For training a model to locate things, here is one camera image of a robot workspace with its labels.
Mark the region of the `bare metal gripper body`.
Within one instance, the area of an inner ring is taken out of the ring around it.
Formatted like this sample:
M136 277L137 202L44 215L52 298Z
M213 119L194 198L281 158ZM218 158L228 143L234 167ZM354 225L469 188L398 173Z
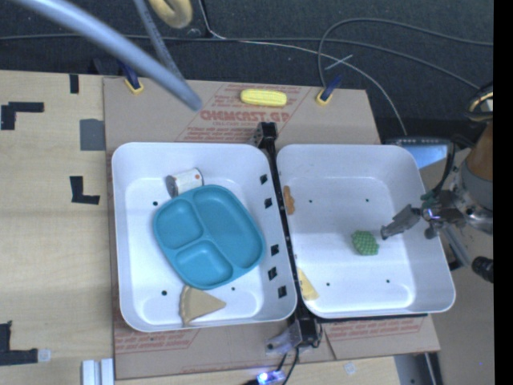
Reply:
M433 239L449 226L470 226L487 235L493 235L493 212L486 206L463 197L423 197L421 217L428 224L424 235Z

